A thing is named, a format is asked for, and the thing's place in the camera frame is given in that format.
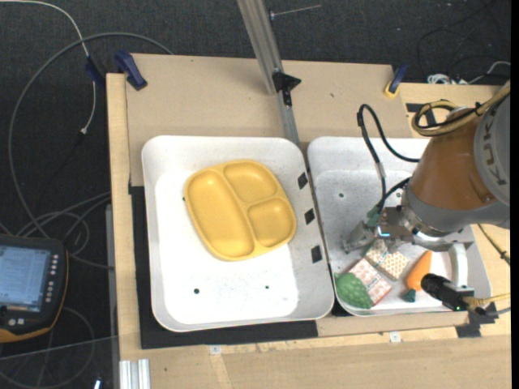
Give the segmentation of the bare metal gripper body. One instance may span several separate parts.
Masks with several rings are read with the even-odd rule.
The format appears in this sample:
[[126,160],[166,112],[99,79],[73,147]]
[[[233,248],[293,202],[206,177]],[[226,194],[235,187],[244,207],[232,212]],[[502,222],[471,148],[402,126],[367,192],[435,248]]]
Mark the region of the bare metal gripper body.
[[413,246],[435,252],[447,252],[458,244],[467,250],[475,243],[472,233],[464,229],[458,232],[441,232],[419,219],[409,207],[402,205],[384,208],[375,226],[375,237],[386,246],[388,239],[414,240]]

